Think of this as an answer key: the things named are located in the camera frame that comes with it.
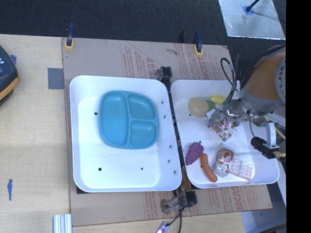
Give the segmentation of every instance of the plastic sausage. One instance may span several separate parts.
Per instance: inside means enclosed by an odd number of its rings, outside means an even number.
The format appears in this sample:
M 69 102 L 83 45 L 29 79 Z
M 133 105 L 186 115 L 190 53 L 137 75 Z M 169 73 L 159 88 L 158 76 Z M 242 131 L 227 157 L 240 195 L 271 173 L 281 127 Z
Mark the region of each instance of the plastic sausage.
M 212 182 L 216 182 L 218 180 L 218 178 L 217 178 L 216 174 L 213 173 L 212 169 L 210 169 L 210 167 L 209 167 L 208 158 L 207 158 L 206 153 L 201 154 L 200 161 L 201 161 L 202 169 L 203 169 L 205 175 L 207 176 L 207 178 Z

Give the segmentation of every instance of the wooden surface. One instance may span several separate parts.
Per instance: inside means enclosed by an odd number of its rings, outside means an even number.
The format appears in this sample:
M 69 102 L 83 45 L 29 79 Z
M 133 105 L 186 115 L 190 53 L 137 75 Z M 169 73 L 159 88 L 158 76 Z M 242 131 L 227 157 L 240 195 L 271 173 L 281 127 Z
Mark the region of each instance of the wooden surface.
M 63 68 L 60 37 L 0 34 L 17 57 L 20 82 L 0 106 L 0 232 L 51 233 L 70 213 L 64 90 L 48 88 L 48 68 Z M 7 185 L 12 179 L 12 200 Z M 74 227 L 74 233 L 152 233 L 163 220 Z M 179 220 L 169 232 L 178 232 Z M 245 232 L 241 213 L 182 218 L 181 232 Z

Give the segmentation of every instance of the small carton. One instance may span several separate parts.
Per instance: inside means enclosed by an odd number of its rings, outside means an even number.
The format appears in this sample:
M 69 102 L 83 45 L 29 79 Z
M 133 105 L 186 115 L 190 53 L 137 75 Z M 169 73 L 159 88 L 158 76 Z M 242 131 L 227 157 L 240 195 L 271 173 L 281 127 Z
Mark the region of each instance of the small carton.
M 244 180 L 251 180 L 253 165 L 244 161 L 233 159 L 229 174 L 240 177 Z
M 216 161 L 213 165 L 213 172 L 223 178 L 229 174 L 234 152 L 222 147 L 216 155 Z
M 212 125 L 212 128 L 224 142 L 237 132 L 236 128 L 227 119 Z

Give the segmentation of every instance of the blue tape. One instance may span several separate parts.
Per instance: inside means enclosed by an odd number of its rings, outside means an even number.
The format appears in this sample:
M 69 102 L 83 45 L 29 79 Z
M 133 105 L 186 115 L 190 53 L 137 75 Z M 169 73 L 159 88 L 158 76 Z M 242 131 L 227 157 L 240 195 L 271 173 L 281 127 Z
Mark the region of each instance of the blue tape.
M 247 12 L 247 11 L 246 11 L 246 8 L 247 8 L 247 7 L 248 7 L 248 6 L 243 6 L 243 7 L 242 7 L 244 13 L 245 13 L 247 16 L 252 16 L 252 15 L 255 13 L 255 11 L 254 11 L 253 9 L 251 9 L 249 12 Z
M 62 68 L 48 68 L 49 90 L 64 89 L 64 73 Z
M 9 201 L 12 200 L 12 187 L 13 187 L 12 182 L 13 180 L 9 179 L 9 183 L 8 183 Z
M 13 60 L 14 64 L 16 65 L 16 56 L 15 55 L 11 55 L 11 59 Z

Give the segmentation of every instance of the black device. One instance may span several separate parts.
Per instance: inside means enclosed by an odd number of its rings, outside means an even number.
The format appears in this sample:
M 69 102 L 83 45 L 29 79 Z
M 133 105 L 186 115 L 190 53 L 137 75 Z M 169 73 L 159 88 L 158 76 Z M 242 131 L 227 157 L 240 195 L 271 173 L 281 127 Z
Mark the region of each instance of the black device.
M 0 46 L 0 105 L 13 93 L 19 82 L 19 72 L 10 55 Z

